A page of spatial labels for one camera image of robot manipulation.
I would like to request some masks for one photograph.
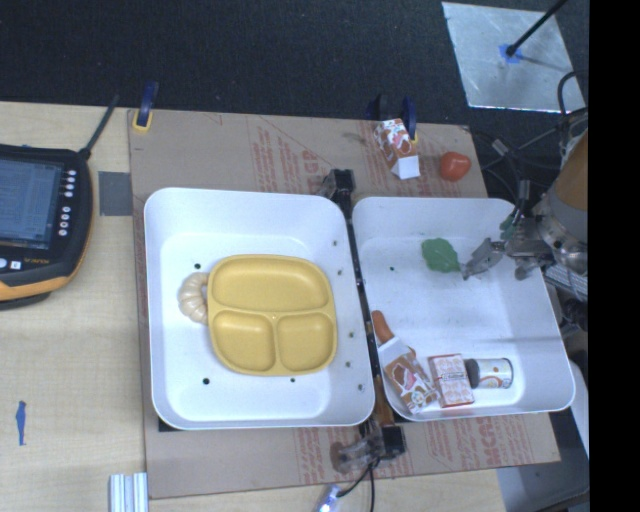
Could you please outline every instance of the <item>cardboard sheet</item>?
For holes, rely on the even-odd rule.
[[[129,112],[129,126],[134,112]],[[421,176],[400,180],[375,144],[375,122],[243,114],[155,111],[148,132],[129,129],[138,322],[148,487],[167,498],[352,481],[330,460],[357,427],[176,431],[151,401],[143,208],[163,187],[314,194],[333,168],[352,169],[353,199],[364,196],[486,197],[464,127],[419,124]],[[439,177],[447,151],[469,156],[459,182]],[[379,478],[555,462],[547,414],[403,423],[407,452],[376,470]]]

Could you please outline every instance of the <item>tin can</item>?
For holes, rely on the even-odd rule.
[[[466,359],[465,367],[472,388],[506,389],[513,382],[513,366],[506,358]]]

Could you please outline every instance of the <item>table surface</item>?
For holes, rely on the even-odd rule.
[[[78,150],[103,113],[0,102],[0,143]],[[94,178],[130,172],[126,114],[114,111],[94,147]],[[109,476],[145,471],[133,252],[131,216],[96,216],[88,254],[66,287],[0,311],[0,511],[106,511]],[[151,500],[149,510],[306,511],[322,487]],[[369,510],[369,500],[365,481],[340,508]],[[495,470],[376,480],[375,501],[378,512],[505,510]]]

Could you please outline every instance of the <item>screen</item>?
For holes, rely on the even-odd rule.
[[[0,245],[48,249],[63,166],[0,158]]]

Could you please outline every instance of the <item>white tray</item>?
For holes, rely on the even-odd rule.
[[[158,415],[179,429],[356,425],[375,399],[344,216],[318,196],[167,188],[144,209],[151,384]],[[208,328],[182,315],[177,293],[194,271],[237,254],[305,258],[329,279],[338,346],[308,375],[236,373]]]
[[[499,199],[378,198],[353,211],[364,287],[371,310],[381,310],[391,330],[428,356],[508,358],[508,389],[475,389],[475,402],[442,409],[437,404],[409,415],[385,378],[390,404],[413,421],[561,410],[574,395],[574,380],[544,279],[536,270],[523,281],[506,256],[488,272],[464,281],[459,272],[429,270],[421,243],[448,240],[461,263],[486,237],[500,239],[499,225],[513,205]]]

